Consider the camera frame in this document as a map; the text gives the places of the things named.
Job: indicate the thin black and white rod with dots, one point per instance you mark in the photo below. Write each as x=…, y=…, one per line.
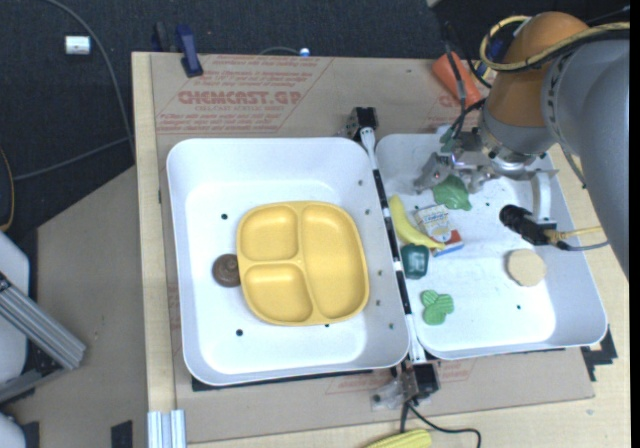
x=387, y=216

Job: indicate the green lettuce leaf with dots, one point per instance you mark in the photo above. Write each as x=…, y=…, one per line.
x=452, y=196

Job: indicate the dark green bell pepper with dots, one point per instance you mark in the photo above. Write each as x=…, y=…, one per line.
x=415, y=261

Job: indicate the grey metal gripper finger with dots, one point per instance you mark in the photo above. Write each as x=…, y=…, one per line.
x=430, y=176
x=475, y=181

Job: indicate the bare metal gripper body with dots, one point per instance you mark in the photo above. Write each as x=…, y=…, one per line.
x=507, y=165

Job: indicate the yellow corn cob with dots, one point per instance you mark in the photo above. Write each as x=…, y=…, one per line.
x=405, y=438

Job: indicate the yellow divided plate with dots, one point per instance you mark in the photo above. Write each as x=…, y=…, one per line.
x=310, y=266

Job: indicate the black cylinder on white bracket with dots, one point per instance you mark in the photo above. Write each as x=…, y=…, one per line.
x=522, y=223

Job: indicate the brown cardboard board red print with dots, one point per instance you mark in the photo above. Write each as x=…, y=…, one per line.
x=240, y=101

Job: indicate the yellow banana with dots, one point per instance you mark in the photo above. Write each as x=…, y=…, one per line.
x=406, y=228

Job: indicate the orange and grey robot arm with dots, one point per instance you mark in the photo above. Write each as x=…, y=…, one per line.
x=585, y=101

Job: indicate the white plastic tray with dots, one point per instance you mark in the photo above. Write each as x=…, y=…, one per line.
x=210, y=236
x=480, y=296

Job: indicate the light green broccoli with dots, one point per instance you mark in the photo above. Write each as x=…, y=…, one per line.
x=436, y=308

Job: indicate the white and orange carton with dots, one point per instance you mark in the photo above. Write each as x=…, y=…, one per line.
x=437, y=226

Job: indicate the brown doughnut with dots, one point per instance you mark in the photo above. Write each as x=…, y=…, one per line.
x=224, y=272

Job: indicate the tan round biscuit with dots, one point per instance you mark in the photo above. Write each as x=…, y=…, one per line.
x=526, y=267

